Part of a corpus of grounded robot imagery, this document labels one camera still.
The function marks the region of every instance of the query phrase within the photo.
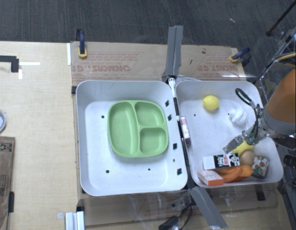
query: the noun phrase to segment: brown paper bag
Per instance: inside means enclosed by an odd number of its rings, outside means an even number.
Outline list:
[[[0,230],[8,224],[15,138],[0,137]]]

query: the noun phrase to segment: wooden table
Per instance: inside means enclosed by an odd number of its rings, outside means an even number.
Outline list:
[[[75,153],[71,67],[65,43],[0,42],[0,55],[16,56],[23,75],[0,62],[0,109],[7,126],[0,134],[16,138],[12,178],[14,212],[9,230],[62,230],[65,212],[75,212],[78,184]],[[289,229],[283,199],[274,207],[223,212],[231,229]],[[156,220],[155,225],[163,220]],[[89,229],[141,229],[137,223],[112,224]],[[185,229],[210,229],[201,215]]]

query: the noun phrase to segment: lemon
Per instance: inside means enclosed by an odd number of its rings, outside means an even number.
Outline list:
[[[203,101],[204,101],[205,108],[208,109],[208,110],[215,110],[219,106],[218,98],[216,96],[213,96],[213,95],[206,96],[203,99]]]

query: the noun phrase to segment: green divided plate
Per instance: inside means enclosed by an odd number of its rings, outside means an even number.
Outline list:
[[[156,156],[168,146],[164,113],[153,102],[115,102],[108,113],[108,133],[113,150],[123,157]]]

